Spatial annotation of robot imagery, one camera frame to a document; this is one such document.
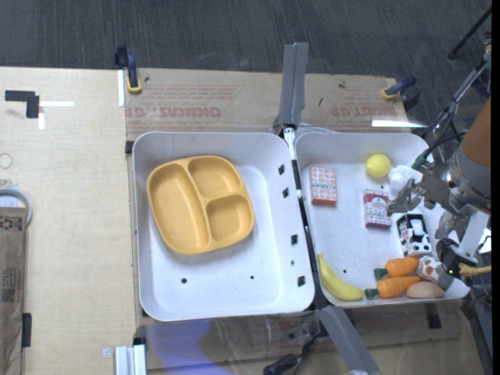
banana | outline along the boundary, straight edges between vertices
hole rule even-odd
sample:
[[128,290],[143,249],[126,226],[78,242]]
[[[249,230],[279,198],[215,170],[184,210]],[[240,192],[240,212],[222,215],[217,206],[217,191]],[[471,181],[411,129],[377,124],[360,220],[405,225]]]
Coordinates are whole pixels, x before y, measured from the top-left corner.
[[340,300],[352,302],[363,298],[364,292],[359,287],[345,283],[328,266],[323,258],[323,253],[317,255],[318,266],[320,268],[321,284],[333,296]]

carrot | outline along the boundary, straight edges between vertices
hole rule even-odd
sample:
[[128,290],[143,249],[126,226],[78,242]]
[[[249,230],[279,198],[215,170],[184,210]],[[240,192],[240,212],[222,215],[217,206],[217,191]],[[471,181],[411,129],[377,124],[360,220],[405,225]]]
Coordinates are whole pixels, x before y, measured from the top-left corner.
[[375,279],[379,280],[386,275],[389,277],[403,277],[408,275],[416,269],[419,263],[419,257],[416,255],[409,255],[401,259],[390,259],[385,263],[385,268],[375,268],[373,273]]
[[365,296],[369,300],[377,295],[382,298],[395,297],[420,280],[418,275],[381,279],[377,282],[376,289],[365,289]]

gray carpet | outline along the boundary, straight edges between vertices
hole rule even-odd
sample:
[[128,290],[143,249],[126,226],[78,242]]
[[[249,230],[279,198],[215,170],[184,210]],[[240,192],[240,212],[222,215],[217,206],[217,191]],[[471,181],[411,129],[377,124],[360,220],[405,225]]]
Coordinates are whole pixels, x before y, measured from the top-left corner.
[[0,0],[0,66],[112,69],[129,45],[139,67],[281,72],[284,46],[307,41],[310,73],[416,77],[409,114],[429,124],[479,63],[491,16],[447,54],[491,1]]

yellow plate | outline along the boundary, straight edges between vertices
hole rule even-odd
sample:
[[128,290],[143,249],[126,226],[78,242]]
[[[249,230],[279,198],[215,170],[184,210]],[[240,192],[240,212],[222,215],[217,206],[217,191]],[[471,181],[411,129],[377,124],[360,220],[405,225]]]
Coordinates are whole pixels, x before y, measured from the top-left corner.
[[254,213],[234,165],[218,155],[167,162],[148,177],[148,200],[165,244],[198,254],[245,239]]

potato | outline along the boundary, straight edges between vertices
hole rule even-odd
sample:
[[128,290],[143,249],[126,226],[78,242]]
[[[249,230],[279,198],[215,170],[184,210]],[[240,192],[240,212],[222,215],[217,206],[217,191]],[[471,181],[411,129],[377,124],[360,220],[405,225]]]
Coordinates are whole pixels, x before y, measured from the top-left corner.
[[445,295],[445,291],[434,282],[421,280],[406,289],[406,296],[411,298],[439,298]]

